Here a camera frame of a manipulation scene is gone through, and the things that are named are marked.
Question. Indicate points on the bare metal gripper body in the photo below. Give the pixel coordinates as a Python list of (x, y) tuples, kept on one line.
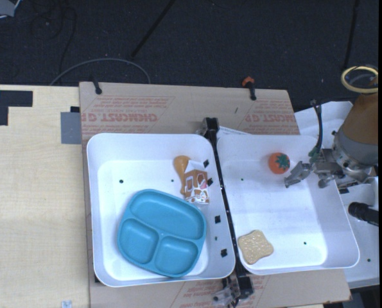
[(328, 164)]

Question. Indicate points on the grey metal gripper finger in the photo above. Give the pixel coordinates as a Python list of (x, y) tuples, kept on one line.
[(326, 181), (298, 172)]

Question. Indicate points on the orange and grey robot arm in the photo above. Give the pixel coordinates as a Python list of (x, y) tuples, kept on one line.
[(361, 124)]

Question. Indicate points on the orange toy tomato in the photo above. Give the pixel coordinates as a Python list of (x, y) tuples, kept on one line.
[(278, 164)]

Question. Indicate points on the white plastic tray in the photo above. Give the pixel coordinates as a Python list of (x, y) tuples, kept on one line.
[(145, 152), (274, 210)]

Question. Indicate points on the thin black and white rod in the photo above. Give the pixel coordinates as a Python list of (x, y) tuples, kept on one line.
[(224, 191)]

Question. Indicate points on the tan toy bread slice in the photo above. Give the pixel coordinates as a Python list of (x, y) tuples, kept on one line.
[(255, 245)]

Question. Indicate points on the brown and white carton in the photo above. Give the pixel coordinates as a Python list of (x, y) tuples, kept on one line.
[(197, 186)]

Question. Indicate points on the tan toy chicken drumstick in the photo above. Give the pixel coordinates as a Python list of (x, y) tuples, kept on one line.
[(180, 165)]

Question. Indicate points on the brown cardboard board, red print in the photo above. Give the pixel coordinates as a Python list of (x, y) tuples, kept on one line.
[(178, 111)]

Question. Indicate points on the blue divided plate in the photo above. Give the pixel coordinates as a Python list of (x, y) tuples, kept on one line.
[(161, 229)]

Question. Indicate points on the black cylinder on white bracket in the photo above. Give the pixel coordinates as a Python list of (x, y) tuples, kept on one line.
[(364, 213)]

